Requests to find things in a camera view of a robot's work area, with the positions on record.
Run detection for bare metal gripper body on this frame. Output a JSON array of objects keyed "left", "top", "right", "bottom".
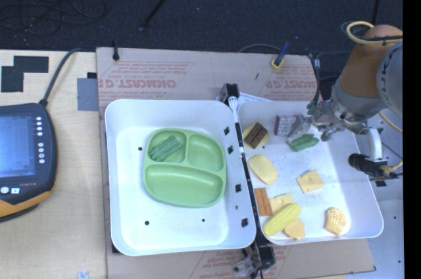
[{"left": 310, "top": 99, "right": 368, "bottom": 136}]

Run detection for green toy beans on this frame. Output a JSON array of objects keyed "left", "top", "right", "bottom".
[
  {"left": 147, "top": 135, "right": 184, "bottom": 163},
  {"left": 288, "top": 134, "right": 320, "bottom": 153}
]

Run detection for colourful printed packet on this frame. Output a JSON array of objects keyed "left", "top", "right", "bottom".
[{"left": 273, "top": 114, "right": 301, "bottom": 137}]

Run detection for brown chocolate biscuit on bread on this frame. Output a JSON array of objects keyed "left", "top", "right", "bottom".
[{"left": 242, "top": 122, "right": 270, "bottom": 150}]

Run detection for white plastic tray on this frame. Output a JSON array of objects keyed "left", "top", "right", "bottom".
[
  {"left": 104, "top": 98, "right": 258, "bottom": 257},
  {"left": 237, "top": 99, "right": 385, "bottom": 246}
]

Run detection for yellow cheese slice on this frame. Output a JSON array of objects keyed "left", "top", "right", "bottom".
[
  {"left": 268, "top": 193, "right": 294, "bottom": 215},
  {"left": 295, "top": 168, "right": 325, "bottom": 194}
]

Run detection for yellow oval toy potato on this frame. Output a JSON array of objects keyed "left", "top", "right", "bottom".
[{"left": 247, "top": 154, "right": 279, "bottom": 186}]

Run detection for thin black and white rod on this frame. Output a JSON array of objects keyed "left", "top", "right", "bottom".
[{"left": 228, "top": 95, "right": 266, "bottom": 249}]

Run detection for orange cracker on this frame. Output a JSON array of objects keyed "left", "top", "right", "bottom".
[{"left": 253, "top": 187, "right": 274, "bottom": 217}]

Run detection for yellow toy fries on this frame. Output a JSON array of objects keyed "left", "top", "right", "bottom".
[{"left": 324, "top": 207, "right": 347, "bottom": 236}]

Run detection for yellow corn cob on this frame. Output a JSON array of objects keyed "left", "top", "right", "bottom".
[{"left": 262, "top": 203, "right": 303, "bottom": 238}]

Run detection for yellow orange toy chip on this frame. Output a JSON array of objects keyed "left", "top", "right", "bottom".
[{"left": 284, "top": 217, "right": 306, "bottom": 241}]

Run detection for brown cardboard board red print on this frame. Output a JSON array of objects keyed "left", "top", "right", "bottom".
[{"left": 95, "top": 46, "right": 377, "bottom": 279}]

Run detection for green divided plate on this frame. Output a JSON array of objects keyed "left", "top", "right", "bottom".
[{"left": 142, "top": 128, "right": 228, "bottom": 209}]

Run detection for black cylinder on white bracket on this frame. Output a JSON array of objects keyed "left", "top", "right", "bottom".
[{"left": 348, "top": 127, "right": 399, "bottom": 179}]

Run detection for black block with thin wires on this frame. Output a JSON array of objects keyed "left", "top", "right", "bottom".
[
  {"left": 242, "top": 244, "right": 276, "bottom": 272},
  {"left": 220, "top": 83, "right": 239, "bottom": 104}
]

